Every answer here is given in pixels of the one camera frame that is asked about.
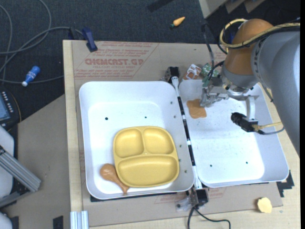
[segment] cardboard sheet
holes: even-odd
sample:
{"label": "cardboard sheet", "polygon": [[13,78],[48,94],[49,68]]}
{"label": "cardboard sheet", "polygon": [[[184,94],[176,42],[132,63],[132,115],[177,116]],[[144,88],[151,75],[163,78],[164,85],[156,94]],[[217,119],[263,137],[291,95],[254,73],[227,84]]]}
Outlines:
{"label": "cardboard sheet", "polygon": [[[86,188],[81,112],[78,100],[80,87],[89,81],[157,81],[162,80],[170,66],[179,67],[180,78],[191,64],[203,66],[210,62],[202,44],[97,42],[98,51],[90,53],[86,42],[72,42],[72,66],[81,166],[83,210],[87,210],[90,226],[102,226],[154,219],[184,217],[188,211],[177,212],[175,202],[185,192],[139,198],[91,201]],[[211,45],[215,64],[225,59],[217,45]],[[209,202],[201,208],[204,214],[255,209],[254,201],[268,197],[273,206],[282,201],[276,183],[207,188]]]}

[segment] orange object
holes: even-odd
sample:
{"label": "orange object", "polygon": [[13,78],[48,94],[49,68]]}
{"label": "orange object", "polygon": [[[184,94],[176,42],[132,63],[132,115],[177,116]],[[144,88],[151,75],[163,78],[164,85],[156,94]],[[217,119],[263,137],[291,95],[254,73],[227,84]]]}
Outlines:
{"label": "orange object", "polygon": [[122,189],[123,193],[126,194],[127,190],[129,189],[129,186],[125,185],[121,182],[121,180],[118,178],[118,175],[116,173],[115,167],[111,164],[105,164],[100,169],[100,175],[108,181],[112,181],[119,185],[119,187]]}
{"label": "orange object", "polygon": [[200,99],[189,100],[186,104],[193,119],[206,118],[206,111],[205,108],[200,106]]}
{"label": "orange object", "polygon": [[[272,24],[261,19],[248,20],[241,25],[232,43],[242,43],[271,27],[273,27]],[[250,57],[253,47],[254,44],[241,49],[229,49],[224,61],[226,69],[234,74],[252,75]]]}
{"label": "orange object", "polygon": [[181,17],[181,18],[174,20],[173,23],[171,24],[171,27],[180,25],[184,19],[185,19],[185,17]]}

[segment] wire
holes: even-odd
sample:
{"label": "wire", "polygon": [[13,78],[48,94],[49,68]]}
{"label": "wire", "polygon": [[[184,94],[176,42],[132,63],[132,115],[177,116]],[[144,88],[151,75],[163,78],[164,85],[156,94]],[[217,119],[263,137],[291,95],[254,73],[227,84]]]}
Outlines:
{"label": "wire", "polygon": [[211,68],[211,70],[209,71],[209,73],[207,74],[207,76],[209,77],[209,80],[212,78],[214,70],[218,67],[224,64],[224,61],[221,61],[219,63],[217,63],[214,67]]}
{"label": "wire", "polygon": [[267,96],[269,97],[270,102],[273,102],[273,97],[272,97],[271,93],[268,91],[267,87],[265,87],[264,84],[262,84],[262,87],[263,87],[265,93],[267,94]]}
{"label": "wire", "polygon": [[294,23],[294,22],[297,22],[297,21],[301,21],[301,17],[297,17],[294,20],[289,21],[288,23]]}
{"label": "wire", "polygon": [[215,37],[215,33],[214,33],[214,30],[212,29],[212,27],[211,27],[208,23],[206,23],[206,24],[204,24],[204,25],[207,26],[207,27],[210,29],[211,34],[213,35],[215,41],[217,42],[218,48],[219,48],[224,54],[228,54],[228,52],[227,52],[225,49],[223,49],[222,46],[220,45],[219,37],[218,37],[218,38]]}
{"label": "wire", "polygon": [[[50,12],[48,6],[44,3],[44,1],[42,1],[42,0],[38,0],[38,1],[41,2],[41,3],[43,4],[43,6],[45,7],[45,9],[46,9],[47,12],[48,12],[48,15],[49,15],[49,26],[48,26],[48,29],[50,29],[50,28],[51,28],[51,24],[52,24],[51,12]],[[34,43],[33,45],[31,45],[31,46],[29,46],[29,47],[24,48],[26,45],[28,45],[28,43],[27,43],[27,44],[22,45],[18,50],[9,51],[9,52],[0,52],[0,55],[1,55],[1,54],[2,54],[2,55],[7,55],[7,54],[12,54],[12,53],[18,53],[18,52],[22,52],[22,51],[28,50],[28,49],[30,49],[30,48],[33,48],[33,47],[35,47],[36,45],[38,45],[39,43],[41,43],[41,42],[46,38],[46,36],[48,35],[48,33],[49,33],[49,32],[47,32],[47,33],[43,36],[43,38],[41,38],[38,42]]]}
{"label": "wire", "polygon": [[207,48],[208,48],[208,51],[209,51],[209,53],[210,53],[210,58],[211,58],[211,63],[212,63],[212,68],[214,68],[214,54],[213,54],[213,51],[212,51],[212,49],[211,49],[211,46],[210,46],[210,44],[209,44],[209,42],[208,42],[208,39],[207,39],[207,37],[206,37],[206,32],[205,32],[205,26],[206,26],[207,24],[204,24],[202,27],[201,27],[201,29],[202,29],[202,32],[203,32],[203,37],[204,37],[204,40],[205,40],[205,44],[206,44],[206,46],[207,46]]}
{"label": "wire", "polygon": [[285,128],[283,127],[281,130],[278,130],[278,131],[275,131],[275,132],[263,132],[262,130],[258,130],[257,133],[261,134],[261,135],[273,135],[273,134],[280,133],[284,130],[285,130]]}
{"label": "wire", "polygon": [[16,98],[15,98],[15,96],[11,93],[11,95],[12,95],[12,97],[13,97],[13,99],[14,99],[14,102],[15,102],[15,104],[16,104],[16,106],[17,106],[17,109],[18,109],[18,113],[19,113],[19,123],[22,121],[22,118],[21,118],[21,111],[20,111],[20,108],[19,108],[19,105],[18,105],[18,103],[17,103],[17,100],[16,100]]}
{"label": "wire", "polygon": [[[54,78],[50,78],[50,79],[47,79],[47,80],[30,82],[29,84],[45,83],[45,82],[55,81],[55,80],[60,79],[60,78],[63,78],[63,75],[60,75],[60,76],[57,76],[57,77],[54,77]],[[2,80],[2,79],[0,79],[0,82],[10,83],[10,84],[21,84],[22,83],[22,82],[8,81],[8,80]]]}
{"label": "wire", "polygon": [[[0,55],[5,55],[4,64],[0,68],[0,72],[3,71],[2,80],[0,79],[2,84],[4,84],[4,83],[17,83],[17,84],[20,84],[20,82],[17,82],[17,81],[8,81],[8,80],[5,80],[6,66],[16,56],[17,53],[23,52],[25,50],[28,50],[28,49],[31,49],[31,48],[37,46],[38,44],[40,44],[47,37],[47,35],[49,34],[50,31],[54,31],[54,30],[69,30],[70,29],[70,27],[64,27],[64,26],[51,28],[52,17],[51,17],[50,9],[48,8],[48,6],[42,0],[38,0],[38,1],[40,3],[42,3],[43,6],[45,7],[45,9],[47,10],[47,13],[48,13],[48,16],[49,16],[49,25],[48,25],[48,28],[46,30],[44,30],[43,32],[37,34],[36,36],[32,37],[31,39],[29,39],[19,49],[13,50],[13,51],[10,51],[10,46],[11,46],[11,41],[12,41],[12,34],[13,34],[13,26],[12,26],[11,17],[10,17],[10,14],[7,12],[7,10],[3,6],[0,5],[0,8],[6,13],[6,15],[7,15],[8,19],[9,19],[9,22],[10,22],[10,38],[9,38],[8,48],[7,48],[6,52],[0,52]],[[26,47],[27,45],[29,45],[30,43],[32,43],[33,41],[35,41],[36,39],[38,39],[40,37],[42,37],[42,38],[39,39],[37,42],[35,42],[32,45]],[[54,78],[51,78],[51,79],[47,79],[47,80],[35,81],[35,82],[32,82],[32,83],[44,83],[44,82],[49,82],[49,81],[57,80],[57,79],[62,78],[62,77],[63,77],[63,75],[58,76],[58,77],[54,77]]]}
{"label": "wire", "polygon": [[267,127],[272,127],[275,125],[281,125],[282,122],[276,122],[276,123],[271,123],[271,124],[267,124],[267,125],[252,125],[252,127],[254,128],[255,131],[267,128]]}
{"label": "wire", "polygon": [[286,23],[286,24],[280,24],[280,25],[276,25],[273,26],[257,35],[255,35],[254,37],[242,42],[242,43],[238,43],[238,44],[229,44],[226,43],[223,40],[223,35],[224,35],[224,31],[227,30],[228,27],[230,27],[231,25],[238,23],[238,22],[245,22],[245,19],[236,19],[233,20],[231,22],[229,22],[228,24],[226,24],[226,26],[224,27],[224,29],[222,29],[222,31],[220,32],[220,41],[222,43],[222,45],[224,45],[227,48],[231,48],[231,49],[239,49],[239,48],[244,48],[244,47],[249,47],[251,44],[266,38],[269,35],[272,35],[274,33],[277,32],[284,32],[284,31],[299,31],[301,24],[300,23]]}
{"label": "wire", "polygon": [[[31,43],[31,42],[34,41],[35,39],[41,37],[42,35],[44,35],[44,34],[46,34],[46,33],[49,33],[50,31],[54,31],[54,30],[63,30],[63,29],[69,30],[70,27],[67,27],[67,26],[59,26],[59,27],[53,27],[53,28],[47,29],[47,30],[45,30],[45,31],[43,31],[43,32],[41,32],[41,33],[39,33],[39,34],[37,34],[37,35],[34,36],[33,38],[31,38],[31,39],[30,39],[29,41],[27,41],[23,46],[28,45],[29,43]],[[1,71],[3,70],[3,68],[8,64],[8,62],[12,60],[12,58],[13,58],[16,54],[17,54],[17,53],[14,53],[14,54],[5,62],[5,64],[0,68],[0,72],[1,72]]]}
{"label": "wire", "polygon": [[204,216],[202,213],[199,212],[198,208],[196,207],[192,207],[191,210],[190,210],[190,213],[189,213],[189,216],[188,216],[188,219],[187,219],[187,229],[190,229],[190,222],[191,222],[191,217],[193,215],[193,212],[194,210],[196,210],[196,212],[202,216],[203,218],[205,218],[206,220],[208,221],[211,221],[211,222],[228,222],[229,223],[229,229],[231,229],[231,222],[227,219],[220,219],[220,220],[215,220],[215,219],[209,219],[207,218],[206,216]]}
{"label": "wire", "polygon": [[[10,38],[9,38],[9,43],[8,43],[8,48],[7,48],[7,52],[8,52],[10,50],[11,39],[13,37],[13,24],[11,22],[11,17],[10,17],[9,12],[2,5],[0,5],[0,8],[6,13],[6,15],[9,19],[9,22],[10,22]],[[7,59],[8,59],[8,54],[5,56],[4,62],[6,62]],[[3,80],[5,78],[5,68],[4,68],[4,71],[3,71],[3,77],[2,78],[3,78]]]}

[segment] black connector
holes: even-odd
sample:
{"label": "black connector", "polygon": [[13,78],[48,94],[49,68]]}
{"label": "black connector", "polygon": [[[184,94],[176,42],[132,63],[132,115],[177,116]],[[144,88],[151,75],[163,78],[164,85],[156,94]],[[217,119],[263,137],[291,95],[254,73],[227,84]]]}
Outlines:
{"label": "black connector", "polygon": [[69,28],[68,38],[69,38],[69,40],[79,40],[80,39],[80,37],[74,27]]}
{"label": "black connector", "polygon": [[168,83],[172,83],[172,77],[177,76],[179,78],[180,72],[179,72],[179,67],[168,67],[166,72],[165,72],[165,80]]}
{"label": "black connector", "polygon": [[233,121],[233,123],[240,126],[246,132],[254,132],[255,129],[252,127],[252,125],[258,124],[258,121],[249,121],[246,119],[246,116],[244,114],[238,112],[232,113],[231,120]]}
{"label": "black connector", "polygon": [[198,197],[198,206],[201,207],[207,202],[209,202],[209,198],[205,189],[196,190]]}

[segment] yellow divided plate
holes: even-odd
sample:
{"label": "yellow divided plate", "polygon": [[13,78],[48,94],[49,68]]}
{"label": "yellow divided plate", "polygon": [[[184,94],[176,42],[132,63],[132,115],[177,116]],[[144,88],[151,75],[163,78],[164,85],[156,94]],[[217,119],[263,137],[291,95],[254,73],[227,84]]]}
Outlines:
{"label": "yellow divided plate", "polygon": [[157,126],[129,127],[113,140],[120,180],[130,187],[156,187],[174,181],[179,160],[172,136]]}

